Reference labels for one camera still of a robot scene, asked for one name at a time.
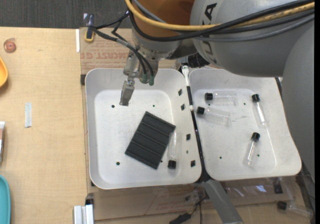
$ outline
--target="white sticker strip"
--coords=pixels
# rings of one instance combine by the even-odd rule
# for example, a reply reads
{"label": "white sticker strip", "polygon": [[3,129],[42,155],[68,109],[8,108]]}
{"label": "white sticker strip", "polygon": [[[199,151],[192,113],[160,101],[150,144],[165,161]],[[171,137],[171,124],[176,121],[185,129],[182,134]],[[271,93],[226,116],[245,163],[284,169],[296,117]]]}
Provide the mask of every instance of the white sticker strip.
{"label": "white sticker strip", "polygon": [[24,105],[24,111],[25,111],[25,113],[24,113],[24,124],[25,124],[25,128],[29,128],[29,127],[31,127],[31,125],[32,125],[32,113],[31,113],[31,111],[32,111],[32,103],[31,102],[26,102],[25,103],[25,105]]}
{"label": "white sticker strip", "polygon": [[75,35],[75,43],[77,44],[76,45],[77,46],[76,51],[80,52],[80,31],[79,31],[79,29],[76,29],[75,33],[76,33],[76,35]]}

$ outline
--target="vial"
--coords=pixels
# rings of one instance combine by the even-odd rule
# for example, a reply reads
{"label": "vial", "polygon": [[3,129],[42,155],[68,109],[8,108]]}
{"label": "vial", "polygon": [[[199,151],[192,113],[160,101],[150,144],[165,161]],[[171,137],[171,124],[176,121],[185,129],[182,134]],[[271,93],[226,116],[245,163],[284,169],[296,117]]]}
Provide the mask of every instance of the vial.
{"label": "vial", "polygon": [[256,119],[256,122],[259,127],[266,127],[266,116],[264,113],[264,110],[262,108],[262,104],[260,101],[260,97],[258,94],[252,95],[252,101],[253,101],[253,111],[254,111],[254,116]]}
{"label": "vial", "polygon": [[175,169],[177,166],[177,161],[180,157],[180,143],[181,143],[181,136],[173,132],[170,135],[169,138],[169,145],[168,145],[168,152],[167,152],[167,157],[168,157],[168,168],[169,169]]}
{"label": "vial", "polygon": [[309,220],[313,218],[313,213],[314,213],[313,210],[305,206],[298,205],[294,201],[289,201],[289,202],[278,201],[276,205],[277,205],[277,208],[280,210],[296,213],[300,216],[308,218]]}
{"label": "vial", "polygon": [[212,93],[205,93],[204,96],[204,100],[212,100],[215,104],[237,104],[237,93],[235,91],[214,91]]}
{"label": "vial", "polygon": [[247,151],[245,152],[245,158],[244,158],[244,165],[247,165],[250,168],[254,167],[254,164],[256,162],[256,157],[258,155],[259,151],[259,139],[260,134],[257,132],[254,132],[251,136],[250,143],[248,145]]}
{"label": "vial", "polygon": [[222,124],[225,126],[230,125],[230,113],[227,111],[223,111],[213,107],[198,107],[197,115],[203,116],[205,119],[209,121],[213,121],[218,124]]}

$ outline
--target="yellow cable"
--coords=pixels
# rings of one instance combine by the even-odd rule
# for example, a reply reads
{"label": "yellow cable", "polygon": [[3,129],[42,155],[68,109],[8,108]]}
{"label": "yellow cable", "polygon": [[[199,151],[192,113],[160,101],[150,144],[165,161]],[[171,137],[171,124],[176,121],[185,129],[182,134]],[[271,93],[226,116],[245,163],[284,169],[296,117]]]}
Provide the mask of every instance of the yellow cable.
{"label": "yellow cable", "polygon": [[[128,8],[130,9],[130,11],[140,20],[142,20],[143,22],[152,25],[152,26],[156,26],[159,28],[163,28],[163,29],[170,29],[170,30],[176,30],[176,31],[202,31],[204,29],[208,29],[208,28],[212,28],[215,26],[218,26],[219,24],[214,24],[214,25],[203,25],[203,26],[191,26],[191,25],[173,25],[173,24],[165,24],[165,23],[161,23],[155,20],[152,20],[150,18],[147,18],[145,16],[143,16],[142,14],[140,14],[135,8],[134,6],[131,4],[130,0],[124,0],[126,5],[128,6]],[[309,9],[312,9],[315,7],[315,3],[311,2],[308,4],[305,4],[303,6],[300,7],[296,7],[290,10],[285,10],[285,11],[281,11],[275,14],[271,14],[271,15],[267,15],[264,17],[260,17],[260,18],[256,18],[256,19],[252,19],[250,21],[238,24],[236,26],[233,27],[242,27],[242,26],[248,26],[248,25],[254,25],[254,24],[258,24],[258,23],[262,23],[262,22],[266,22],[266,21],[271,21],[274,19],[278,19],[278,18],[282,18],[282,17],[286,17],[289,15],[293,15],[296,13],[300,13]]]}

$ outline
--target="white tray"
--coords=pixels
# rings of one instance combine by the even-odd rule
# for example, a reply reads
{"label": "white tray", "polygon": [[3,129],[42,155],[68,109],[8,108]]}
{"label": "white tray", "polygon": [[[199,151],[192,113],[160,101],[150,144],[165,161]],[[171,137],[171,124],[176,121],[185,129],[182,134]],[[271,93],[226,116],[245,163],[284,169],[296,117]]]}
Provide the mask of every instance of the white tray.
{"label": "white tray", "polygon": [[[123,69],[94,69],[86,75],[92,182],[102,189],[196,182],[202,168],[182,74],[172,69],[160,69],[153,86],[137,80],[129,106],[121,106],[122,85],[127,79],[122,72]],[[167,167],[167,150],[157,170],[125,155],[146,111],[175,125],[176,132],[183,134],[181,159],[176,170]],[[187,134],[191,135],[190,140],[185,139]]]}
{"label": "white tray", "polygon": [[[230,113],[226,127],[196,116],[205,168],[216,180],[296,175],[301,159],[286,123],[284,108],[274,78],[254,78],[225,70],[196,69],[189,82],[195,109],[215,107]],[[205,93],[236,91],[237,105],[205,101]],[[267,129],[259,128],[253,113],[251,96],[259,94],[268,120]],[[261,137],[260,154],[254,168],[243,164],[245,151],[253,132]]]}

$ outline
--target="blue plate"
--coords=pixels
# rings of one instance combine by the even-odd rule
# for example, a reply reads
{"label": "blue plate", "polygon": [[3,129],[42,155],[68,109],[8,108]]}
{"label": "blue plate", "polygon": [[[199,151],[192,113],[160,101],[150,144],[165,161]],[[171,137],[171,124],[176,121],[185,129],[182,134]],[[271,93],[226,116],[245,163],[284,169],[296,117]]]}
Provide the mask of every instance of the blue plate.
{"label": "blue plate", "polygon": [[0,224],[10,224],[11,199],[9,185],[0,175]]}

